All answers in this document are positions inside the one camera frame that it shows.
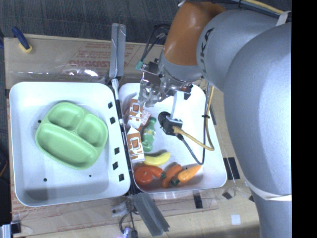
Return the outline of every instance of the yellow banana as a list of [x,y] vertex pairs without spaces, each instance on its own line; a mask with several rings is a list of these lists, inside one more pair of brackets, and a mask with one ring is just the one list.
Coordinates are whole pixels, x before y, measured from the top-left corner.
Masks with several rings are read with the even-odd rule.
[[145,165],[151,166],[160,166],[166,163],[170,158],[170,152],[164,152],[158,156],[149,156],[145,155],[145,161],[143,162]]

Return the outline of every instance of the toy bottle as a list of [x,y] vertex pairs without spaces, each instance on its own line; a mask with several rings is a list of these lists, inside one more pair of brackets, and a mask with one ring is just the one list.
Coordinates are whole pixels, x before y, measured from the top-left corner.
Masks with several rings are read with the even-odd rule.
[[154,128],[154,125],[156,122],[157,122],[157,119],[154,117],[151,117],[149,119],[148,125],[143,130],[142,145],[143,145],[143,150],[145,152],[151,152],[152,150],[155,133],[156,133]]

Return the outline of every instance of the red tomato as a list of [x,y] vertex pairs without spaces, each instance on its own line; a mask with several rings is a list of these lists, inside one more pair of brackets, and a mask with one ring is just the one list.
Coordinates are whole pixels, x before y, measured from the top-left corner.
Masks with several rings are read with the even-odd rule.
[[138,185],[146,185],[152,182],[152,172],[147,167],[139,167],[134,171],[134,179]]

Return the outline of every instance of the green plate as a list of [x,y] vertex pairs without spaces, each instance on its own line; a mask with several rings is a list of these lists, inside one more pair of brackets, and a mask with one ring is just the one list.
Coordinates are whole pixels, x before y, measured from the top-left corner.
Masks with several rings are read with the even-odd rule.
[[56,104],[35,135],[38,147],[54,160],[75,169],[92,166],[108,139],[106,123],[79,105]]

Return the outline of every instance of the teal connector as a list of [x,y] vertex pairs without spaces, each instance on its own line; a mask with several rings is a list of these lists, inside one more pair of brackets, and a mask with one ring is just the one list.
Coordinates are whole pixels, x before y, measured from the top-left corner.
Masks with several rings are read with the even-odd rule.
[[135,70],[141,70],[142,65],[143,65],[143,62],[140,60],[135,66]]

